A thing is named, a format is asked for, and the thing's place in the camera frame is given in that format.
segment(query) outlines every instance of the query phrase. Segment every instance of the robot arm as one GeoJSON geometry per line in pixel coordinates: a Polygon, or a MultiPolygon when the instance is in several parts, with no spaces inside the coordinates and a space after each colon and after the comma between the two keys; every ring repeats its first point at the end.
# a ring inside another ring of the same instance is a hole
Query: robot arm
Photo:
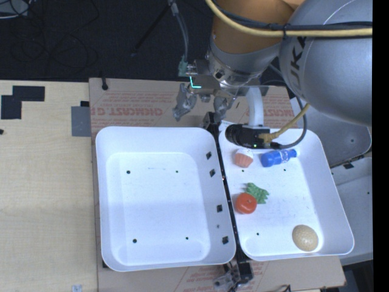
{"type": "Polygon", "coordinates": [[[186,75],[191,78],[190,94],[202,99],[214,95],[219,120],[237,96],[260,86],[261,74],[279,57],[284,80],[296,96],[335,119],[371,125],[372,29],[368,33],[362,29],[360,34],[349,25],[371,25],[373,0],[215,2],[245,19],[272,27],[287,24],[284,31],[257,29],[264,33],[255,35],[252,28],[247,29],[249,33],[237,30],[215,16],[206,59],[189,64],[186,75]],[[342,27],[348,33],[334,35],[333,30],[342,27]],[[294,30],[298,28],[309,31],[294,30]]]}

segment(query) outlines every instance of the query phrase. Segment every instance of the yellow cable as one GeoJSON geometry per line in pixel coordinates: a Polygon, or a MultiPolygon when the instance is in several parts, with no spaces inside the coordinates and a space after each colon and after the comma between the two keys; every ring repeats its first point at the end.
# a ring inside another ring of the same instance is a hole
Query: yellow cable
{"type": "Polygon", "coordinates": [[[271,143],[272,140],[276,139],[278,136],[280,136],[282,133],[284,133],[287,129],[289,129],[293,124],[295,124],[309,108],[309,104],[305,104],[304,108],[299,112],[297,116],[295,116],[290,122],[288,122],[286,125],[284,125],[282,128],[280,128],[277,132],[273,133],[267,133],[267,134],[260,134],[258,135],[259,139],[263,139],[263,142],[265,144],[271,143]]]}
{"type": "MultiPolygon", "coordinates": [[[[254,29],[243,26],[234,22],[228,16],[223,14],[212,0],[205,0],[213,13],[224,21],[227,25],[233,28],[248,33],[249,35],[261,36],[261,37],[283,37],[284,32],[282,30],[266,30],[266,29],[254,29]]],[[[371,36],[373,34],[373,28],[359,28],[359,29],[343,29],[343,30],[287,30],[286,35],[290,37],[356,37],[356,36],[371,36]]]]}

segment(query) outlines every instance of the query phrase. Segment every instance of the blue bottle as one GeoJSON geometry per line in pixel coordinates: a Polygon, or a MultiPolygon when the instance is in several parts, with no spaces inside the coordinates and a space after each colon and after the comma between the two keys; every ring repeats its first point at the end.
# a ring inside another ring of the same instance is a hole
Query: blue bottle
{"type": "Polygon", "coordinates": [[[261,163],[263,167],[267,168],[275,164],[288,162],[290,158],[294,157],[297,157],[297,152],[294,149],[273,150],[262,154],[261,163]]]}

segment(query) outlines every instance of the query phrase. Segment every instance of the red tomato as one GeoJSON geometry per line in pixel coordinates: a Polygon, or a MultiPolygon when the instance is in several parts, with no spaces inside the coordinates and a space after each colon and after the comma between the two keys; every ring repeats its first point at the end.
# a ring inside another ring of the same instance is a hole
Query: red tomato
{"type": "Polygon", "coordinates": [[[244,214],[250,214],[256,209],[256,199],[247,192],[241,193],[235,202],[236,209],[244,214]]]}

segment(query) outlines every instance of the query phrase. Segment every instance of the green led light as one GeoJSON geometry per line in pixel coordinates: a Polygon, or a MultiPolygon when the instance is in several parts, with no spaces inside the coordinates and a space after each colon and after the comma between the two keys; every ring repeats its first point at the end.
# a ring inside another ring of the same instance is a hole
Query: green led light
{"type": "Polygon", "coordinates": [[[189,77],[189,79],[190,79],[190,86],[191,86],[193,89],[201,89],[201,86],[199,86],[199,85],[193,85],[192,77],[189,77]]]}

